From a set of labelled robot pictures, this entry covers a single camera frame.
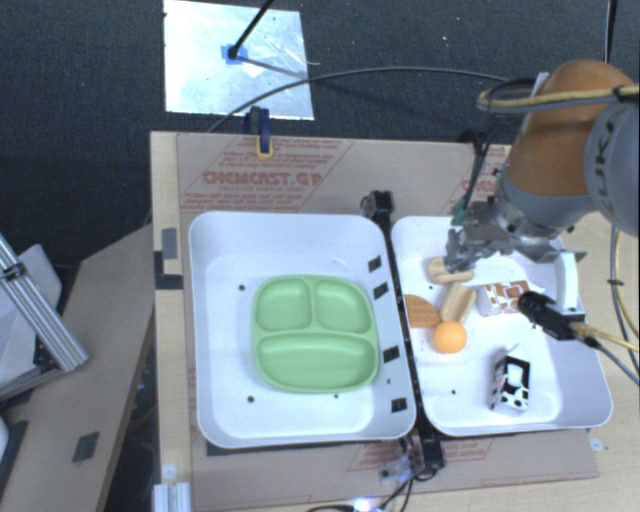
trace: table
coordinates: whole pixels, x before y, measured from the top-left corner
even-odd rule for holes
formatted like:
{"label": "table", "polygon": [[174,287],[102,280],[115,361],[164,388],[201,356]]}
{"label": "table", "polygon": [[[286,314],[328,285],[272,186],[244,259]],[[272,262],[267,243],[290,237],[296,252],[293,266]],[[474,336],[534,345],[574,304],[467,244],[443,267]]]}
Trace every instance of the table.
{"label": "table", "polygon": [[[171,486],[180,482],[195,483],[195,489],[189,493],[195,503],[195,510],[202,498],[203,482],[215,478],[203,473],[200,448],[194,451],[192,441],[197,439],[197,428],[190,422],[190,408],[193,409],[193,397],[189,396],[189,384],[194,379],[190,364],[193,357],[187,340],[191,327],[188,300],[188,274],[185,274],[186,260],[184,233],[199,212],[208,209],[270,209],[299,212],[339,212],[356,213],[357,204],[362,195],[374,189],[391,189],[396,195],[397,210],[395,218],[405,215],[446,214],[464,188],[465,176],[472,159],[472,151],[462,144],[407,143],[392,141],[352,141],[336,139],[276,139],[276,150],[285,155],[279,161],[281,182],[274,186],[276,190],[264,190],[250,185],[251,179],[259,183],[269,176],[268,164],[251,163],[250,152],[255,146],[247,136],[217,134],[152,134],[152,187],[154,207],[154,251],[156,254],[156,319],[157,354],[159,384],[159,421],[160,421],[160,458],[162,462],[162,482]],[[489,177],[491,166],[499,165],[508,148],[498,147],[490,155],[488,168],[481,179],[480,193],[488,194],[492,190]],[[304,176],[296,187],[295,172],[304,169]],[[225,174],[232,170],[244,170],[245,185],[249,187],[239,192],[237,182]],[[207,189],[203,184],[213,186]],[[580,289],[583,303],[589,315],[590,323],[611,333],[617,333],[617,326],[611,306],[608,278],[608,236],[609,225],[599,214],[587,216],[578,224],[576,230],[564,237],[569,249],[584,249],[589,255],[579,264]],[[631,311],[638,311],[638,250],[637,240],[623,238],[621,274],[625,281],[624,296]],[[638,429],[638,389],[609,361],[603,361],[614,401],[614,413],[604,427],[589,433],[596,452],[600,477],[595,472],[559,471],[554,474],[549,469],[545,477],[541,474],[518,475],[508,483],[537,482],[536,485],[517,485],[493,487],[495,483],[485,482],[484,488],[429,492],[425,489],[437,489],[435,484],[416,485],[408,510],[429,510],[429,507],[446,510],[495,510],[496,508],[513,510],[571,510],[591,506],[594,509],[616,507],[630,509],[640,498],[640,491],[630,475],[640,469],[640,430]],[[554,439],[558,444],[549,443],[547,450],[562,448],[563,433],[544,434],[546,439]],[[567,431],[567,440],[576,441],[582,433]],[[518,437],[524,443],[525,437]],[[338,451],[326,454],[338,456]],[[317,464],[315,451],[308,452],[310,464]],[[225,471],[233,469],[239,477],[250,455],[227,455],[224,459]],[[287,461],[295,465],[293,452],[280,452],[273,456],[283,467]],[[250,487],[261,484],[260,472],[247,472],[245,483]],[[291,487],[299,487],[299,482]],[[376,494],[390,494],[392,489],[377,489]],[[242,495],[242,491],[232,489],[232,494]],[[311,501],[301,492],[300,502]],[[278,505],[271,510],[304,511],[312,505],[285,506],[284,502],[271,499],[242,502],[228,501],[218,504],[217,510],[248,510],[266,505]]]}
{"label": "table", "polygon": [[82,262],[63,320],[90,359],[4,413],[27,427],[0,511],[103,510],[153,337],[151,235]]}

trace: black cable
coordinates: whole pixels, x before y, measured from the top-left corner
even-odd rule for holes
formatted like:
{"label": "black cable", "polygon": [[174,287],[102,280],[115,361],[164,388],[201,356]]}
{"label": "black cable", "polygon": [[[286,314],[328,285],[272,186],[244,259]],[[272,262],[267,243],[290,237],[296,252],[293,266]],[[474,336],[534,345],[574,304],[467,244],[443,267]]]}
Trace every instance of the black cable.
{"label": "black cable", "polygon": [[496,122],[489,128],[489,130],[487,130],[486,134],[473,134],[473,137],[475,139],[473,141],[473,144],[476,150],[476,154],[473,161],[471,176],[469,178],[469,187],[467,188],[467,191],[463,196],[463,210],[466,210],[469,207],[476,182],[478,181],[480,174],[482,174],[484,161],[487,157],[487,154],[489,153],[489,149],[491,148],[493,141],[500,135],[510,133],[511,128],[513,128],[513,126],[510,126],[509,122],[507,122],[506,125],[501,125],[500,122]]}
{"label": "black cable", "polygon": [[609,63],[611,56],[611,44],[613,43],[613,27],[616,22],[616,11],[618,10],[618,0],[609,0],[607,4],[607,20],[604,33],[604,61]]}
{"label": "black cable", "polygon": [[322,510],[337,510],[338,512],[355,512],[355,508],[351,505],[322,505],[319,507],[313,507],[307,510],[307,512],[321,512]]}
{"label": "black cable", "polygon": [[402,493],[402,491],[404,491],[407,488],[407,486],[412,485],[412,483],[413,483],[413,478],[410,478],[405,483],[403,483],[400,487],[398,487],[391,496],[389,496],[386,500],[380,503],[380,505],[378,505],[378,508],[384,510],[389,503],[395,500]]}
{"label": "black cable", "polygon": [[407,505],[409,504],[409,498],[411,498],[411,491],[413,489],[413,478],[409,480],[409,485],[407,486],[407,494],[404,495],[404,502],[402,503],[402,507],[398,512],[404,512],[407,509]]}
{"label": "black cable", "polygon": [[288,89],[293,89],[294,87],[299,87],[301,85],[310,84],[314,82],[321,82],[324,80],[333,80],[334,78],[343,78],[347,76],[355,76],[355,75],[365,75],[371,73],[389,73],[389,72],[417,72],[417,73],[444,73],[450,75],[462,75],[462,76],[471,76],[474,78],[484,78],[486,80],[497,80],[499,82],[506,82],[507,79],[501,76],[489,75],[486,73],[479,73],[476,71],[468,71],[466,69],[451,69],[451,68],[434,68],[428,66],[388,66],[388,67],[380,67],[380,68],[361,68],[361,69],[350,69],[348,71],[339,71],[337,73],[328,73],[326,75],[318,75],[309,78],[303,78],[302,80],[298,80],[296,82],[291,82],[290,84],[282,85],[280,87],[276,87],[270,91],[267,91],[259,96],[256,96],[252,100],[243,103],[239,107],[233,109],[233,111],[229,112],[222,119],[211,125],[207,130],[207,133],[211,133],[216,131],[220,126],[226,123],[229,119],[231,119],[234,114],[243,111],[244,109],[255,105],[259,101],[268,98],[269,96],[273,96],[274,94],[278,94],[279,92],[286,91]]}
{"label": "black cable", "polygon": [[598,340],[591,337],[585,338],[584,343],[588,347],[595,348],[596,350],[599,350],[604,355],[606,355],[627,375],[627,377],[629,377],[634,382],[636,386],[640,386],[640,380],[638,379],[638,377],[635,376],[633,372],[627,367],[627,365],[625,365],[622,361],[620,361],[620,359],[618,359],[613,352],[611,352],[608,348],[604,347],[602,343],[600,343]]}
{"label": "black cable", "polygon": [[433,480],[438,473],[438,470],[434,469],[427,476],[420,476],[422,473],[427,471],[427,469],[423,469],[420,473],[413,477],[417,482],[428,482],[429,480]]}
{"label": "black cable", "polygon": [[238,50],[240,50],[240,47],[242,46],[242,43],[245,42],[247,37],[249,37],[249,35],[253,31],[253,29],[256,28],[256,25],[262,19],[262,17],[265,15],[265,13],[267,12],[267,9],[269,9],[269,7],[271,7],[271,4],[273,2],[275,2],[275,0],[267,0],[263,4],[263,6],[258,11],[258,13],[251,20],[251,23],[249,23],[249,26],[247,26],[247,28],[244,30],[242,35],[238,38],[238,40],[236,41],[236,44],[234,44],[231,48],[229,48],[229,51],[228,51],[227,55],[228,55],[228,57],[230,59],[235,59],[235,58],[238,57]]}
{"label": "black cable", "polygon": [[489,95],[487,99],[493,99],[493,97],[500,91],[509,92],[509,89],[513,89],[515,87],[526,87],[529,91],[533,89],[533,86],[536,83],[535,78],[516,78],[515,80],[509,80],[508,82],[504,82],[496,85],[489,91]]}

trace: green divided plate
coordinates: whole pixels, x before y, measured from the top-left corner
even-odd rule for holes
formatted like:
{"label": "green divided plate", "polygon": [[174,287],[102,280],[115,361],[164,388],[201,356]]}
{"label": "green divided plate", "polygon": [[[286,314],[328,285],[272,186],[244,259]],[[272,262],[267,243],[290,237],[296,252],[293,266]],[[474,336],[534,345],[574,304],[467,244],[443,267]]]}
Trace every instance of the green divided plate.
{"label": "green divided plate", "polygon": [[346,279],[269,279],[254,296],[251,330],[258,370],[277,388],[338,393],[360,388],[378,373],[371,303]]}

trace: cable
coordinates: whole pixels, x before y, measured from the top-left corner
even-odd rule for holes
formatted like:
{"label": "cable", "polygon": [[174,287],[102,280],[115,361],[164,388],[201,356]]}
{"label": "cable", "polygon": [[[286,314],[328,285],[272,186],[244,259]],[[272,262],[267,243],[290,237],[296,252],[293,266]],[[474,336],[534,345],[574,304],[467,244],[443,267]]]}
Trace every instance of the cable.
{"label": "cable", "polygon": [[[380,510],[384,510],[385,507],[395,500],[405,489],[407,489],[407,494],[404,499],[404,503],[402,504],[402,508],[400,512],[403,512],[407,507],[407,503],[409,502],[409,497],[411,496],[411,489],[413,487],[413,478],[410,478],[406,482],[404,482],[400,487],[398,487],[391,496],[389,496],[386,500],[384,500],[380,505],[376,508]],[[323,510],[337,510],[338,512],[355,512],[355,508],[352,505],[321,505],[319,507],[310,508],[307,512],[321,512]]]}
{"label": "cable", "polygon": [[488,98],[493,99],[493,97],[500,91],[503,91],[503,94],[531,94],[531,91],[535,85],[535,78],[516,78],[515,80],[509,80],[508,82],[504,82],[502,84],[496,85],[492,89],[489,89]]}
{"label": "cable", "polygon": [[404,491],[407,488],[407,486],[409,486],[409,489],[407,489],[407,498],[406,498],[406,500],[408,500],[409,493],[411,492],[411,487],[413,487],[413,478],[410,478],[405,483],[403,483],[400,487],[398,487],[391,496],[389,496],[386,500],[380,503],[380,505],[378,505],[378,508],[384,510],[389,503],[395,500],[402,493],[402,491]]}
{"label": "cable", "polygon": [[404,512],[407,509],[407,505],[409,504],[409,498],[411,498],[411,491],[413,489],[413,478],[409,480],[409,486],[407,487],[407,494],[404,495],[404,502],[402,503],[402,507],[398,512]]}
{"label": "cable", "polygon": [[476,182],[482,174],[482,168],[484,167],[484,161],[489,153],[489,149],[491,149],[491,145],[496,137],[503,135],[505,133],[510,133],[510,128],[512,126],[501,126],[499,123],[494,123],[489,130],[487,130],[486,134],[474,134],[475,142],[474,146],[476,146],[476,157],[473,162],[473,169],[471,171],[471,177],[469,178],[469,187],[463,196],[463,200],[461,203],[462,209],[466,210],[469,207],[469,203],[471,202],[471,197],[473,195],[473,190],[475,189]]}
{"label": "cable", "polygon": [[607,19],[604,31],[604,61],[609,63],[611,56],[611,44],[613,43],[613,27],[616,22],[616,11],[618,10],[618,0],[607,2]]}
{"label": "cable", "polygon": [[321,82],[324,80],[333,80],[334,78],[342,78],[347,76],[355,76],[355,75],[365,75],[371,73],[389,73],[389,72],[417,72],[417,73],[444,73],[450,75],[462,75],[462,76],[471,76],[475,78],[484,78],[486,80],[496,80],[498,82],[506,82],[507,79],[501,76],[489,75],[486,73],[479,73],[476,71],[469,71],[466,69],[450,69],[450,68],[434,68],[428,66],[388,66],[388,67],[380,67],[380,68],[361,68],[361,69],[350,69],[348,71],[339,71],[337,73],[328,73],[326,75],[319,75],[309,78],[303,78],[302,80],[298,80],[296,82],[291,82],[290,84],[282,85],[280,87],[276,87],[270,91],[267,91],[259,96],[256,96],[252,100],[243,103],[239,107],[233,109],[230,113],[224,116],[222,119],[211,125],[207,130],[207,133],[215,132],[220,126],[226,123],[229,119],[231,119],[234,114],[243,111],[244,109],[255,105],[259,101],[273,96],[274,94],[278,94],[279,92],[286,91],[288,89],[293,89],[294,87],[299,87],[305,84],[311,84],[314,82]]}
{"label": "cable", "polygon": [[627,309],[627,306],[622,298],[622,294],[620,293],[620,284],[621,281],[618,279],[618,269],[619,269],[619,252],[620,252],[620,230],[616,229],[615,227],[612,228],[612,230],[614,231],[613,237],[614,237],[614,256],[613,256],[613,273],[611,275],[611,279],[612,279],[612,283],[611,286],[613,287],[612,289],[615,291],[615,297],[616,300],[620,306],[620,309],[622,311],[622,315],[624,316],[624,319],[627,321],[627,325],[629,326],[629,329],[631,329],[631,332],[633,332],[633,334],[635,335],[636,338],[640,338],[640,336],[638,335],[638,327],[633,323],[633,320],[631,319],[631,314],[629,313],[629,310]]}
{"label": "cable", "polygon": [[[622,337],[625,340],[629,341],[629,336],[627,335],[627,330],[625,329],[622,316],[624,315],[627,323],[629,324],[629,327],[636,335],[636,338],[638,338],[638,330],[631,321],[629,312],[627,311],[626,305],[622,299],[622,294],[620,293],[620,286],[622,285],[622,281],[620,281],[618,278],[619,251],[620,231],[615,226],[611,226],[611,242],[609,244],[609,283],[611,284],[611,298],[613,300],[613,309],[616,313],[616,319],[618,320],[618,326],[620,327]],[[631,358],[631,362],[636,371],[636,374],[640,376],[640,364],[638,363],[638,359],[631,350],[629,350],[629,357]]]}
{"label": "cable", "polygon": [[433,480],[435,478],[435,476],[438,474],[438,470],[434,469],[427,476],[421,477],[420,475],[424,471],[426,471],[426,469],[423,469],[420,473],[418,473],[416,476],[414,476],[413,479],[416,480],[417,482],[428,482],[429,480]]}
{"label": "cable", "polygon": [[518,99],[493,99],[493,89],[483,91],[478,96],[476,106],[490,114],[527,114],[554,108],[577,107],[597,103],[615,103],[617,101],[637,101],[640,87],[626,85],[608,89],[588,91],[567,91]]}
{"label": "cable", "polygon": [[640,352],[640,348],[636,347],[632,343],[618,338],[617,336],[612,336],[611,334],[608,334],[606,332],[599,331],[595,327],[591,327],[588,324],[583,324],[582,322],[571,322],[569,324],[569,327],[582,338],[602,338],[604,340],[611,341],[612,343],[616,343],[621,347],[633,350],[634,352]]}
{"label": "cable", "polygon": [[638,379],[638,377],[634,375],[633,372],[629,368],[627,368],[627,366],[622,361],[620,361],[620,359],[618,359],[608,348],[603,347],[600,342],[591,337],[585,338],[584,343],[588,347],[595,348],[596,350],[599,350],[604,355],[606,355],[627,375],[627,377],[629,377],[636,384],[636,386],[640,386],[640,380]]}

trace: metal plate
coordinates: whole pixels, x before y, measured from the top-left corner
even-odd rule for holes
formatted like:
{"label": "metal plate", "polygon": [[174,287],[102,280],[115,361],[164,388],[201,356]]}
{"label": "metal plate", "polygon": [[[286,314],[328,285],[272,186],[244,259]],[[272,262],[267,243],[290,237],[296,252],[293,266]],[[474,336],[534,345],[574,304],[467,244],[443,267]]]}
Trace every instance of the metal plate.
{"label": "metal plate", "polygon": [[[165,0],[165,92],[168,112],[228,114],[276,87],[307,77],[298,12],[267,11],[241,49],[253,63],[228,61],[258,9]],[[308,85],[260,102],[272,117],[313,119]]]}

